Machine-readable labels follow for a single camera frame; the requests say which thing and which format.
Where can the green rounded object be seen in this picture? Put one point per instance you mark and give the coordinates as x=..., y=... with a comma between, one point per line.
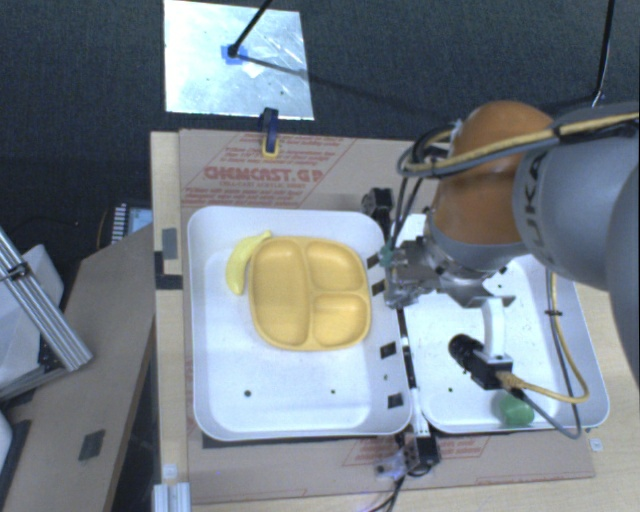
x=515, y=412

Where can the yellow banana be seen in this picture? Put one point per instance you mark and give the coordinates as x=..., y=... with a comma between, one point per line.
x=238, y=262

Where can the black cylinder on white bracket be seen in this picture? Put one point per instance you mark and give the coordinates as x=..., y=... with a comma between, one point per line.
x=492, y=367

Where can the thin black and white rod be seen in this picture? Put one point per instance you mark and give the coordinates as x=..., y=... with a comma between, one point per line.
x=411, y=367

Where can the yellow divided plate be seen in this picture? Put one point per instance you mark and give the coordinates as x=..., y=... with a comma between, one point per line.
x=280, y=295

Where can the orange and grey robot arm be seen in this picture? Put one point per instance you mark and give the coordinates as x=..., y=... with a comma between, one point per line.
x=565, y=210

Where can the white plastic tray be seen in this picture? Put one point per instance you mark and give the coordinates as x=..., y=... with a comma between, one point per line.
x=285, y=390
x=450, y=405

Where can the brown cardboard board, red print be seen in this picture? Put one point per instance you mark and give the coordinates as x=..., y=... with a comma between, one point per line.
x=320, y=165

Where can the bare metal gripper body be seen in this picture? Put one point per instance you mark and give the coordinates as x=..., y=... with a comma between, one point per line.
x=415, y=277

